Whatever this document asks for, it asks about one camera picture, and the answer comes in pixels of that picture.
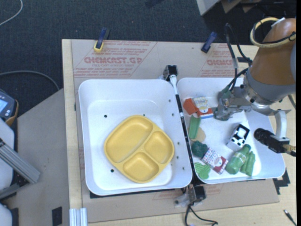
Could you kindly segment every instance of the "wooden table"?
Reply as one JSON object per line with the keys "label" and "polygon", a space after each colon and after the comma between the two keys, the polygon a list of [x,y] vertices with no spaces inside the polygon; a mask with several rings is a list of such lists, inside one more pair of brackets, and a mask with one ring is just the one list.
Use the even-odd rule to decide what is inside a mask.
{"label": "wooden table", "polygon": [[[68,177],[69,177],[69,198],[70,209],[80,209],[83,207],[80,170],[79,170],[79,150],[77,141],[77,121],[74,110],[75,94],[73,81],[72,49],[71,40],[62,41],[63,50],[63,78],[64,78],[64,98],[65,98],[65,116],[66,116],[66,136],[67,136],[67,154],[68,154]],[[242,46],[242,50],[251,58],[254,58],[257,47]],[[281,103],[282,109],[292,109],[287,114],[287,137],[291,144],[296,145],[296,114],[295,110],[285,98]],[[199,212],[200,217],[213,219],[219,225],[257,225],[257,226],[283,226],[293,225],[284,214],[284,209],[290,212],[292,217],[297,219],[297,199],[296,199],[296,158],[287,154],[283,155],[287,167],[290,184],[288,187],[280,188],[279,203],[254,205],[247,207],[228,208],[221,210],[208,210]],[[205,222],[189,214],[188,222],[195,225],[205,225]],[[90,223],[93,226],[146,226],[146,225],[184,225],[184,214],[170,214],[163,216],[124,219],[116,221],[107,221],[99,223]]]}

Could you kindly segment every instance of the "yellow plate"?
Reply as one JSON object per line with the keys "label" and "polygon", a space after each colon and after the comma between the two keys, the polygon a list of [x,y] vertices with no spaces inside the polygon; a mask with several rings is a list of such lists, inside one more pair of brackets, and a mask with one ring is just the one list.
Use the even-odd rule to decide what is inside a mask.
{"label": "yellow plate", "polygon": [[104,153],[126,177],[137,183],[147,183],[171,161],[174,144],[151,120],[133,115],[107,137]]}

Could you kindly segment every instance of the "white cable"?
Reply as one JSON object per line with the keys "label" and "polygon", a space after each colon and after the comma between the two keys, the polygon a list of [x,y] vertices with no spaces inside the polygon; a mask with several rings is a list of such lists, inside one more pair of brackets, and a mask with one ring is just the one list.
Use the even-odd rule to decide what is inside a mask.
{"label": "white cable", "polygon": [[9,19],[5,20],[4,22],[0,23],[0,26],[4,25],[8,21],[12,20],[14,17],[18,16],[18,14],[21,12],[21,10],[23,8],[23,2],[22,2],[22,0],[20,0],[20,2],[21,2],[21,8],[19,9],[19,11],[15,15],[13,15],[11,18],[9,18]]}

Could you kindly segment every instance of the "green toy bottle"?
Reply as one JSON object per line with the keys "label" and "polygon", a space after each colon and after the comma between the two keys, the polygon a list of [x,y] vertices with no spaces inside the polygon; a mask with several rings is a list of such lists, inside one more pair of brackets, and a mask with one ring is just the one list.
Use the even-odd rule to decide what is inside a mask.
{"label": "green toy bottle", "polygon": [[230,162],[226,166],[226,171],[230,174],[237,174],[240,167],[245,163],[251,147],[249,144],[245,144],[243,148],[235,152]]}

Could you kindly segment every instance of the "black floor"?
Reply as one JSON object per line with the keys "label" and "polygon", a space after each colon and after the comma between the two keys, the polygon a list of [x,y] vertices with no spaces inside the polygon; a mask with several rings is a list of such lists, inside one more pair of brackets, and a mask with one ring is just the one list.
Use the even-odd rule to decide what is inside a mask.
{"label": "black floor", "polygon": [[[247,13],[237,6],[227,14],[217,3],[204,16],[196,0],[22,1],[20,14],[0,25],[0,89],[19,101],[19,115],[57,89],[39,74],[3,73],[43,73],[62,88],[62,39],[96,40],[106,26],[110,40],[205,42],[215,31],[215,42],[225,42],[224,25],[230,23],[239,43],[250,44],[249,32],[258,20],[296,16],[296,0],[263,0]],[[0,24],[19,8],[19,0],[0,0]]]}

